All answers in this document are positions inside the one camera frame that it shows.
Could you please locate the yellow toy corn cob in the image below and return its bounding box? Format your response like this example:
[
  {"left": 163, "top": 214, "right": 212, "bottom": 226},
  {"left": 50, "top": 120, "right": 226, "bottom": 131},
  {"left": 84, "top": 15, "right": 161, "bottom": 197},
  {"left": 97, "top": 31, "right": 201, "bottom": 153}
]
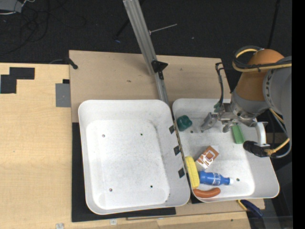
[{"left": 184, "top": 156, "right": 201, "bottom": 189}]

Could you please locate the orange toy sausage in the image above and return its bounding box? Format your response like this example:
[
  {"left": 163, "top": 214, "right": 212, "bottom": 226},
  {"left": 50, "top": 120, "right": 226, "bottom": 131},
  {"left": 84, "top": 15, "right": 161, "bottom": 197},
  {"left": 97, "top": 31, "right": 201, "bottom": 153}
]
[{"left": 193, "top": 187, "right": 222, "bottom": 198}]

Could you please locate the black cylinder on white bracket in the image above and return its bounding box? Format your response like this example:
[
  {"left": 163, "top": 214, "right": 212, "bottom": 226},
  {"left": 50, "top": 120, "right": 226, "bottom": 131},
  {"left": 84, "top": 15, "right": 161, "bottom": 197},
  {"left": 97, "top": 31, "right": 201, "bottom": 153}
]
[{"left": 243, "top": 121, "right": 271, "bottom": 158}]

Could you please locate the blue and white bottle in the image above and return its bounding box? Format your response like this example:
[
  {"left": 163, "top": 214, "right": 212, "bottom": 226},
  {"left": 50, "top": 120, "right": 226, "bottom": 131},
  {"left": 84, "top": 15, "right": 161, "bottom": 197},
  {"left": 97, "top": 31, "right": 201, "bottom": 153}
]
[{"left": 198, "top": 170, "right": 234, "bottom": 187}]

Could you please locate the white plastic tray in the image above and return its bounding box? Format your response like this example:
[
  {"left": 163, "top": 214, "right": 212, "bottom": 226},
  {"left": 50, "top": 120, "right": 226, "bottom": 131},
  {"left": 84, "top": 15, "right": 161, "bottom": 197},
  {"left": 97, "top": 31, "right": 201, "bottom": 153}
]
[
  {"left": 172, "top": 98, "right": 280, "bottom": 203},
  {"left": 78, "top": 99, "right": 192, "bottom": 215}
]

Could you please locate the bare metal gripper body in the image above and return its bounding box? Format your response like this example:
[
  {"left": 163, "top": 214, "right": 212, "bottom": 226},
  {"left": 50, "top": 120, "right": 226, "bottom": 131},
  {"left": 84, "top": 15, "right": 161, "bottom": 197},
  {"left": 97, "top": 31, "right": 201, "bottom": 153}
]
[{"left": 216, "top": 103, "right": 258, "bottom": 126}]

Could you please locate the orange and white carton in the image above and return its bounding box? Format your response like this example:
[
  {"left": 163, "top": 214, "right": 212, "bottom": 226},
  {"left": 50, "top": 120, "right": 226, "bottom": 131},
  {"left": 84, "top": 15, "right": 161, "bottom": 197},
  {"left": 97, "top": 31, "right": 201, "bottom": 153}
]
[{"left": 194, "top": 145, "right": 220, "bottom": 170}]

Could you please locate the light green rectangular block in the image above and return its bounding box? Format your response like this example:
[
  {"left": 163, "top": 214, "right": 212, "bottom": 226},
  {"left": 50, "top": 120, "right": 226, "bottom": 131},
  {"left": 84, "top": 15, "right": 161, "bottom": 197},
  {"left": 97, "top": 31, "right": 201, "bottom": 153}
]
[{"left": 231, "top": 125, "right": 245, "bottom": 145}]

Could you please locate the dark green toy pepper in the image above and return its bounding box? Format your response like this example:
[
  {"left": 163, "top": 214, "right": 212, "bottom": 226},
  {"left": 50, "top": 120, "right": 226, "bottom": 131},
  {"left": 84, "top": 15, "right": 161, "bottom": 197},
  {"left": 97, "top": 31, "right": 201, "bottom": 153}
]
[{"left": 176, "top": 114, "right": 193, "bottom": 132}]

